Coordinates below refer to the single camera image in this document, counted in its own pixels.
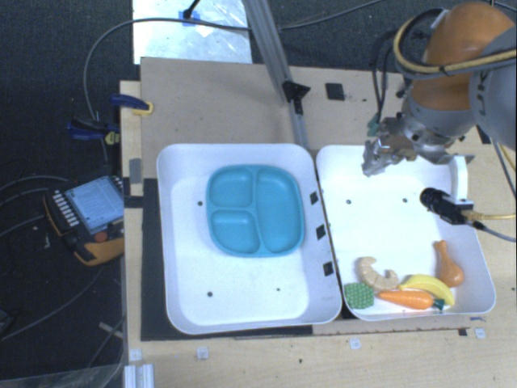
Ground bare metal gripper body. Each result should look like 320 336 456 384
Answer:
378 116 476 166

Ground white plastic tray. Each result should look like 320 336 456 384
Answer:
156 142 343 335
315 144 497 322

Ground beige toy croissant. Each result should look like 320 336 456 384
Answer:
355 255 400 293

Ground blue divided plate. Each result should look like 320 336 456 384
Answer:
205 163 305 258

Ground orange-brown toy chicken drumstick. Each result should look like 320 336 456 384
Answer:
434 239 464 289

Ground yellow banana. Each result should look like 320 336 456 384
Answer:
398 273 456 307

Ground green grapes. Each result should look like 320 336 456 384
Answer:
343 282 376 310

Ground orange carrot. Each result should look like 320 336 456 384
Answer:
377 289 446 312

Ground brown cardboard board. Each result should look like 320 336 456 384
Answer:
140 57 473 337

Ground black cylinder on white bracket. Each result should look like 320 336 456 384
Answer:
419 154 476 226

